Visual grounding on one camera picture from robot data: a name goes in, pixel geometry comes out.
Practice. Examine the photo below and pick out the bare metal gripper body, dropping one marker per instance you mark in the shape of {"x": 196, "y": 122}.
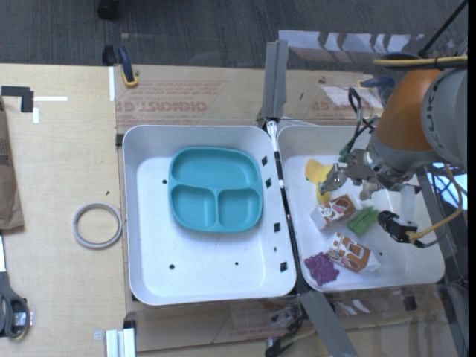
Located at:
{"x": 372, "y": 171}

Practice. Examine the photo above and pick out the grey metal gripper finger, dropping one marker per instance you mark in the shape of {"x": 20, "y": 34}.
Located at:
{"x": 332, "y": 181}
{"x": 368, "y": 191}

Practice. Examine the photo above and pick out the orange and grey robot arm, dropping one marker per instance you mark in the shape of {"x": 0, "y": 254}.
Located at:
{"x": 413, "y": 121}

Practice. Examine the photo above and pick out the yellow banana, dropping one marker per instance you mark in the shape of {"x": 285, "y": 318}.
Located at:
{"x": 316, "y": 171}

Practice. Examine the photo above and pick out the green toy beans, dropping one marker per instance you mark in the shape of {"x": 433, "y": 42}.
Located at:
{"x": 362, "y": 220}

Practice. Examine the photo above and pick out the orange and white carton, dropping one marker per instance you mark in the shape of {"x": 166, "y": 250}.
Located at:
{"x": 334, "y": 211}
{"x": 351, "y": 253}

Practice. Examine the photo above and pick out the thin black and white rod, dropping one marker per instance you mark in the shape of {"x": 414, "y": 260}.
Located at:
{"x": 278, "y": 162}

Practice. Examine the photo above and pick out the white plastic tray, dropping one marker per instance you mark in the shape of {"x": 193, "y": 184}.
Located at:
{"x": 401, "y": 262}
{"x": 208, "y": 266}

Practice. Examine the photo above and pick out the purple grapes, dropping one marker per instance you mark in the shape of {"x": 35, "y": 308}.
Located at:
{"x": 321, "y": 269}

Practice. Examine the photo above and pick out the teal divided plate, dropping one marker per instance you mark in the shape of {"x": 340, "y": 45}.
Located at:
{"x": 212, "y": 169}

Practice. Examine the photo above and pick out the brown cardboard board, red print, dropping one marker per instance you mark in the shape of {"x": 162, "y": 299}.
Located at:
{"x": 193, "y": 99}

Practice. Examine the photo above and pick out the white tape roll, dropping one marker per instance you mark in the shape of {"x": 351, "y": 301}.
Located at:
{"x": 77, "y": 233}

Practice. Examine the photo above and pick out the black chair castor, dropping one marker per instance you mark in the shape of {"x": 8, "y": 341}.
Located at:
{"x": 108, "y": 9}

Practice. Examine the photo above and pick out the brown paper bag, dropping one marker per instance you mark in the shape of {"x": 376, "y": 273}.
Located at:
{"x": 7, "y": 184}

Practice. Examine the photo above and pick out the black cylinder on white bracket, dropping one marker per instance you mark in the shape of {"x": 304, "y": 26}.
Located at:
{"x": 394, "y": 226}

